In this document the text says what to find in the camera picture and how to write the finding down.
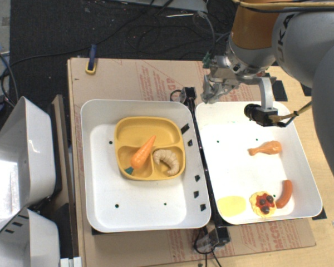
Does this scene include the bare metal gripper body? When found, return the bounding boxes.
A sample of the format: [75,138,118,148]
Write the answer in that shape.
[208,55,271,91]

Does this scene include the yellow divided plate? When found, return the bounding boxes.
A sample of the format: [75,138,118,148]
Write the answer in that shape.
[114,116,186,181]

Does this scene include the orange chicken drumstick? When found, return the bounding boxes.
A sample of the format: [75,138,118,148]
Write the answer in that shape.
[247,140,283,157]

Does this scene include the beige croissant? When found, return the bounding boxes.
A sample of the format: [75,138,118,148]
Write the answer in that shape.
[152,149,181,177]

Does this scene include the white plastic tray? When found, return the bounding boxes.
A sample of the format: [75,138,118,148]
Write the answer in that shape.
[0,96,57,235]
[0,207,61,267]
[195,101,323,226]
[80,98,212,234]

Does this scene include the orange carrot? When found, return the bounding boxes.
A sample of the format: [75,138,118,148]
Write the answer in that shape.
[124,135,157,176]

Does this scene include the brown cardboard board, red print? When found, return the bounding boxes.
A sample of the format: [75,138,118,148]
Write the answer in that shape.
[66,57,317,267]

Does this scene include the pale yellow oval slice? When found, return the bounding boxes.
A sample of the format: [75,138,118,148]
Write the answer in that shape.
[217,195,247,217]

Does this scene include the yellow spaghetti with meatballs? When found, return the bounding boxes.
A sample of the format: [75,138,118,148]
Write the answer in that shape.
[249,191,277,218]

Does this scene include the orange sausage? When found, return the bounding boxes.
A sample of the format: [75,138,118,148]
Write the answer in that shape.
[275,179,293,209]

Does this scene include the black block with thin wires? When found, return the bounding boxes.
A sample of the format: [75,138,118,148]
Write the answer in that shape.
[196,226,230,254]
[180,87,197,106]

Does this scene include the black cylinder on white bracket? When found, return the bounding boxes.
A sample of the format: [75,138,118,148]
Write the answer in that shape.
[243,76,279,127]

